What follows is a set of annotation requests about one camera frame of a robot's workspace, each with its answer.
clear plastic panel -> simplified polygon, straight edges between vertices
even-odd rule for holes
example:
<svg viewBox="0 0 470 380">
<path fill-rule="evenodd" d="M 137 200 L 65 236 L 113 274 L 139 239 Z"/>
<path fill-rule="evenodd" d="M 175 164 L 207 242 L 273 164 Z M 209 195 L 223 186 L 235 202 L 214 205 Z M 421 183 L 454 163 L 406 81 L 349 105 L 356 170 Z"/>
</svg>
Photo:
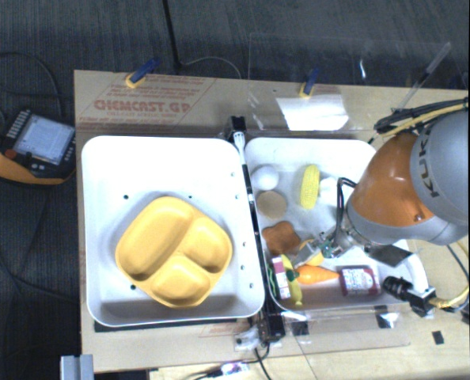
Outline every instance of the clear plastic panel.
<svg viewBox="0 0 470 380">
<path fill-rule="evenodd" d="M 389 115 L 392 108 L 412 105 L 421 87 L 467 89 L 452 51 L 448 42 L 253 33 L 248 65 L 252 120 L 248 127 L 258 136 L 282 136 L 284 131 L 307 136 L 365 132 L 358 134 L 365 138 L 373 124 L 351 111 L 342 86 L 396 88 L 386 103 L 385 115 Z M 307 81 L 313 89 L 304 96 L 301 88 Z"/>
</svg>

blue clamp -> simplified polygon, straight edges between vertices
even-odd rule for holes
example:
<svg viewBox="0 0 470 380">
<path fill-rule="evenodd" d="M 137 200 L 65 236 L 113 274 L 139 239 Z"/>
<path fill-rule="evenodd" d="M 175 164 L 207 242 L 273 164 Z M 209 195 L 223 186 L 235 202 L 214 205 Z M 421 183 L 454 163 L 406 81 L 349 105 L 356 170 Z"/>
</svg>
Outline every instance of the blue clamp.
<svg viewBox="0 0 470 380">
<path fill-rule="evenodd" d="M 316 84 L 316 80 L 319 74 L 320 74 L 319 67 L 315 67 L 311 71 L 311 73 L 307 77 L 307 81 L 301 84 L 300 92 L 298 93 L 300 97 L 308 98 L 312 96 L 314 85 Z"/>
<path fill-rule="evenodd" d="M 145 80 L 146 74 L 152 72 L 159 65 L 159 58 L 152 58 L 141 65 L 135 72 L 126 76 L 126 85 L 134 89 Z"/>
</svg>

yellow cable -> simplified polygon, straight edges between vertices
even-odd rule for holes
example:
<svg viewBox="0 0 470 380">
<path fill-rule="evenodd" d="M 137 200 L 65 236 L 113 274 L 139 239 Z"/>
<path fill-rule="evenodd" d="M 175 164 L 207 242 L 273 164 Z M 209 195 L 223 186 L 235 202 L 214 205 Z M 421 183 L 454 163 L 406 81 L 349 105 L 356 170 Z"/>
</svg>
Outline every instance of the yellow cable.
<svg viewBox="0 0 470 380">
<path fill-rule="evenodd" d="M 463 108 L 465 108 L 464 104 L 457 104 L 457 105 L 452 105 L 446 108 L 441 108 L 440 110 L 435 110 L 433 112 L 428 112 L 427 114 L 423 114 L 422 116 L 406 121 L 405 123 L 402 123 L 398 127 L 393 128 L 391 131 L 385 132 L 384 134 L 380 134 L 380 136 L 382 138 L 386 138 L 391 135 L 395 135 L 397 132 L 400 132 L 402 130 L 405 130 L 406 128 L 412 127 L 413 125 L 416 125 L 417 123 L 420 123 L 421 121 L 428 120 L 429 118 L 441 116 L 443 114 L 447 114 L 448 112 L 458 111 Z"/>
<path fill-rule="evenodd" d="M 461 247 L 461 249 L 465 252 L 465 255 L 468 257 L 469 252 L 468 252 L 467 247 L 460 241 L 457 241 L 457 245 Z M 457 304 L 458 302 L 463 300 L 465 297 L 467 297 L 468 294 L 469 294 L 469 285 L 467 285 L 467 287 L 458 296 L 453 297 L 450 300 L 435 297 L 435 298 L 432 298 L 429 301 L 429 303 L 432 304 L 432 306 L 436 308 L 440 308 L 440 309 L 448 308 L 448 307 L 451 307 L 453 304 Z"/>
</svg>

white egg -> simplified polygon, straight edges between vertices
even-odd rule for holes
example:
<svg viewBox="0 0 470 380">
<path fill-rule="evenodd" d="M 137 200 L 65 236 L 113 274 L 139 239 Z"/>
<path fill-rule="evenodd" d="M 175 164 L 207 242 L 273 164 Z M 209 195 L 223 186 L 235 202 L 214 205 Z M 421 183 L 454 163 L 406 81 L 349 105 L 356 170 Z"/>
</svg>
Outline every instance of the white egg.
<svg viewBox="0 0 470 380">
<path fill-rule="evenodd" d="M 251 183 L 259 190 L 272 190 L 279 183 L 279 173 L 273 166 L 261 166 L 251 175 Z"/>
</svg>

toy food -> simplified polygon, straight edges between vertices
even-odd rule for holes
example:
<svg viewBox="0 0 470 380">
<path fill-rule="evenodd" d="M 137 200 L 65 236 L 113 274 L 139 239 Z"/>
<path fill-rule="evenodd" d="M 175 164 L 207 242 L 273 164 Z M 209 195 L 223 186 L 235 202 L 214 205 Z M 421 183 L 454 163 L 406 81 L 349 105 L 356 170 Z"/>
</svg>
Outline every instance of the toy food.
<svg viewBox="0 0 470 380">
<path fill-rule="evenodd" d="M 262 233 L 267 242 L 268 250 L 278 256 L 288 253 L 290 250 L 300 245 L 300 238 L 290 222 L 281 221 L 274 226 L 265 228 Z"/>
<path fill-rule="evenodd" d="M 251 183 L 259 190 L 272 190 L 279 183 L 279 173 L 273 166 L 263 165 L 251 175 Z"/>
<path fill-rule="evenodd" d="M 277 192 L 269 191 L 261 193 L 256 199 L 256 208 L 259 213 L 270 219 L 280 219 L 286 213 L 288 203 Z"/>
<path fill-rule="evenodd" d="M 340 269 L 343 295 L 378 295 L 379 278 L 370 266 L 346 266 Z"/>
<path fill-rule="evenodd" d="M 321 266 L 309 266 L 304 264 L 295 269 L 297 281 L 301 284 L 320 283 L 331 279 L 337 279 L 339 273 L 322 268 Z"/>
<path fill-rule="evenodd" d="M 282 258 L 282 264 L 284 265 L 284 268 L 287 271 L 293 271 L 293 265 L 291 264 L 291 261 L 288 259 L 286 255 L 281 255 Z M 287 276 L 291 275 L 286 275 L 286 279 L 288 280 L 288 287 L 290 288 L 290 293 L 291 293 L 291 298 L 290 300 L 294 302 L 295 306 L 301 306 L 301 288 L 300 285 L 298 284 L 296 279 L 289 279 Z"/>
<path fill-rule="evenodd" d="M 300 187 L 300 205 L 307 210 L 314 208 L 320 193 L 320 170 L 316 165 L 305 168 Z"/>
</svg>

